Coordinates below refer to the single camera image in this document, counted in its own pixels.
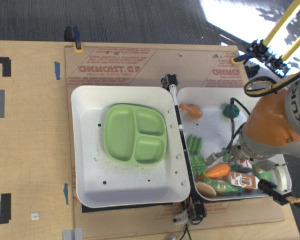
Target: orange toy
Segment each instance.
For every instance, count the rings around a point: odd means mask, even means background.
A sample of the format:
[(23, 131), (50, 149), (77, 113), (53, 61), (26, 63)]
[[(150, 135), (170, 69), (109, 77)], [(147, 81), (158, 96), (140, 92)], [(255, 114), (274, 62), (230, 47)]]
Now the orange toy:
[(193, 119), (200, 119), (204, 115), (202, 110), (196, 106), (187, 106), (185, 104), (180, 104), (179, 108), (182, 109), (183, 111), (187, 111), (190, 117)]
[(200, 181), (202, 181), (203, 178), (218, 179), (227, 176), (230, 173), (230, 171), (231, 171), (231, 167), (226, 163), (224, 163), (207, 171), (205, 175), (201, 175), (198, 179)]

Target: yellow tube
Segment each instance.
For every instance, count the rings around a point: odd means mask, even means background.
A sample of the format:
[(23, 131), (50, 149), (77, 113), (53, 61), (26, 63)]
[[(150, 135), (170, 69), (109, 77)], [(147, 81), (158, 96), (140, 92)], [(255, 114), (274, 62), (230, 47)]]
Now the yellow tube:
[(290, 49), (284, 55), (282, 55), (281, 60), (286, 62), (295, 53), (295, 51), (298, 50), (299, 48), (300, 48), (300, 36), (294, 42), (294, 44), (290, 47)]
[(300, 11), (300, 0), (294, 0), (290, 7), (282, 15), (281, 19), (275, 24), (270, 34), (263, 40), (263, 45), (268, 47), (271, 41), (274, 39), (276, 34), (281, 30), (285, 29), (288, 24), (292, 21), (293, 17)]

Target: orange carrot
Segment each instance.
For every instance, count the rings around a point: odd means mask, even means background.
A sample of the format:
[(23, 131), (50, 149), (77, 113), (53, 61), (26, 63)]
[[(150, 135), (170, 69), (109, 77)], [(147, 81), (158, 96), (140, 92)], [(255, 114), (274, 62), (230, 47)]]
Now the orange carrot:
[(205, 175), (199, 176), (199, 180), (202, 181), (204, 177), (207, 177), (209, 179), (217, 179), (220, 177), (227, 176), (231, 171), (231, 167), (227, 165), (226, 163), (218, 165), (215, 168), (212, 168), (211, 170), (207, 171)]

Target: black corner marker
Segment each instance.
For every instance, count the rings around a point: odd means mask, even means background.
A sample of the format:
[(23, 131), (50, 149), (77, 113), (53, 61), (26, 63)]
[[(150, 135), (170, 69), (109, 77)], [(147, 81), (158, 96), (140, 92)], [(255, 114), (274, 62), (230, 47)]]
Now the black corner marker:
[(11, 220), (11, 194), (1, 194), (0, 224), (8, 224)]
[(8, 57), (0, 57), (0, 64), (2, 64), (2, 77), (10, 78), (11, 73), (11, 59)]

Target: cardboard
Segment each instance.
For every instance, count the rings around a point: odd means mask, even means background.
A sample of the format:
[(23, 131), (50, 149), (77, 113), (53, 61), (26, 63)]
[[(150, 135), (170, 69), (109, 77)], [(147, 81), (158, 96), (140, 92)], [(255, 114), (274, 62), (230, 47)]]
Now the cardboard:
[[(75, 88), (90, 86), (160, 87), (167, 74), (176, 74), (178, 89), (185, 87), (243, 88), (248, 82), (244, 66), (234, 66), (231, 58), (239, 55), (236, 46), (168, 46), (118, 44), (117, 47), (85, 47), (76, 54), (65, 48), (67, 91), (70, 121), (72, 180), (75, 227), (84, 237), (116, 239), (181, 232), (173, 216), (181, 204), (145, 208), (125, 208), (83, 213), (76, 193), (76, 165), (71, 115), (71, 94)], [(204, 223), (191, 230), (214, 229), (283, 221), (283, 213), (271, 198), (209, 203)]]

